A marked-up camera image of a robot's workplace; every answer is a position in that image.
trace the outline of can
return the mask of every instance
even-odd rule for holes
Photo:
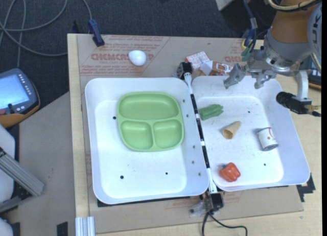
[[[257,135],[263,151],[270,151],[278,147],[277,140],[275,139],[270,127],[259,130]]]

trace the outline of white egg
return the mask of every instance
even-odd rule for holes
[[[128,57],[132,64],[136,66],[142,66],[147,62],[147,55],[140,50],[133,50],[128,53]]]

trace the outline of screen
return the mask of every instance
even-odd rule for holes
[[[0,109],[7,108],[8,104],[16,105],[29,100],[17,75],[0,78]]]

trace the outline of gray cable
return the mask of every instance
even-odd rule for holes
[[[3,33],[5,33],[13,42],[15,42],[18,47],[19,47],[19,50],[18,50],[18,58],[20,58],[20,48],[23,48],[25,49],[26,51],[30,52],[30,53],[33,53],[33,54],[36,54],[36,55],[40,55],[40,56],[46,56],[46,57],[59,57],[59,56],[64,56],[67,54],[67,52],[64,52],[64,53],[60,53],[60,54],[46,54],[46,53],[41,53],[41,52],[37,52],[37,51],[34,51],[24,45],[21,44],[21,37],[22,37],[22,33],[25,32],[25,31],[32,31],[32,30],[37,30],[37,29],[41,29],[45,26],[48,26],[49,24],[53,23],[55,20],[57,20],[61,14],[64,12],[65,8],[66,8],[66,5],[67,5],[67,0],[65,0],[65,3],[64,3],[64,6],[62,8],[62,10],[53,18],[51,19],[50,21],[48,21],[47,23],[44,23],[40,26],[36,26],[36,27],[33,27],[33,28],[24,28],[24,25],[25,25],[25,18],[26,18],[26,2],[25,0],[23,0],[24,2],[24,18],[23,18],[23,21],[22,21],[22,26],[21,26],[21,29],[7,29],[6,28],[6,24],[7,24],[7,21],[8,21],[8,17],[10,15],[10,12],[12,11],[12,8],[13,8],[13,5],[14,3],[16,2],[17,0],[13,0],[12,1],[12,4],[10,5],[10,8],[7,12],[7,15],[6,15],[6,19],[5,19],[5,22],[4,24],[2,24],[0,22],[0,31],[2,30],[1,32],[1,37],[0,37],[0,45],[1,45],[1,41],[2,41],[2,37],[3,37]],[[90,7],[88,6],[86,0],[82,0],[83,3],[85,4],[87,10],[88,10],[88,14],[89,14],[89,18],[92,19],[92,14],[91,14],[91,10],[90,10]],[[17,41],[9,32],[21,32],[20,34],[20,40]]]

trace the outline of red bell pepper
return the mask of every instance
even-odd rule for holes
[[[232,182],[236,181],[237,178],[241,176],[239,169],[232,162],[224,165],[223,168],[219,171],[219,175],[224,178],[226,181]]]

